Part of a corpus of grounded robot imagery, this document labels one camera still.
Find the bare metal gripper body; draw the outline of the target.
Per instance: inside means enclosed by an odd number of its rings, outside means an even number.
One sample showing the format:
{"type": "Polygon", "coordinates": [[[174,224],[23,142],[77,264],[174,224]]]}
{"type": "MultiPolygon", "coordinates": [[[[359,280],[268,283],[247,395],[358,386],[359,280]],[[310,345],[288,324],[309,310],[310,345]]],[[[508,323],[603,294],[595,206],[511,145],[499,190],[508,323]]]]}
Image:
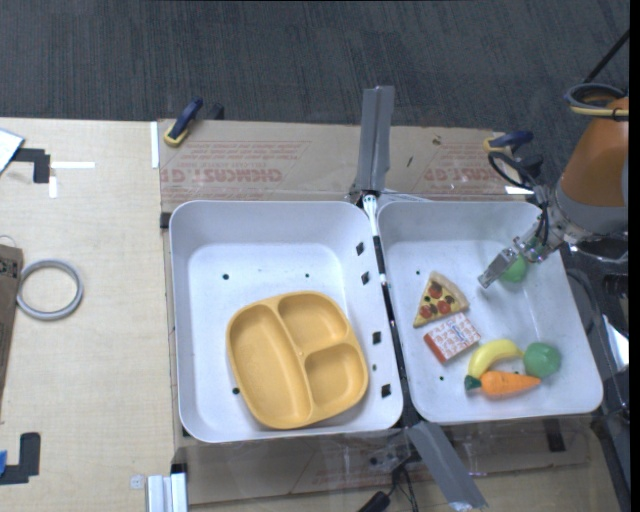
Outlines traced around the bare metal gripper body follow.
{"type": "Polygon", "coordinates": [[[576,225],[562,215],[541,213],[534,224],[513,239],[517,252],[528,263],[541,263],[563,244],[576,240],[576,225]]]}

